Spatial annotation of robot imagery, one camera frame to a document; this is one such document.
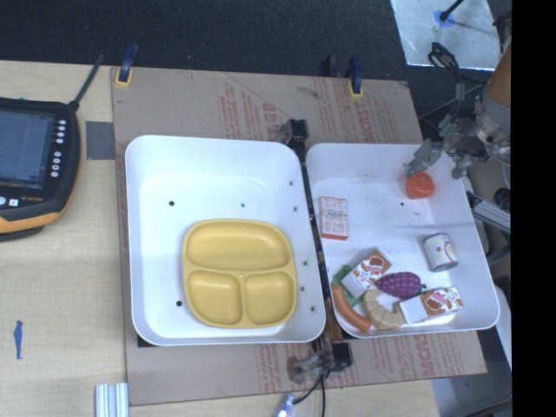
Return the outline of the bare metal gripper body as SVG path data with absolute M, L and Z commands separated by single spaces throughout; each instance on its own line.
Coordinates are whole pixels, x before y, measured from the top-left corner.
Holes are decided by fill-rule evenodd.
M 443 149 L 469 160 L 511 163 L 511 135 L 489 116 L 457 118 L 443 139 Z

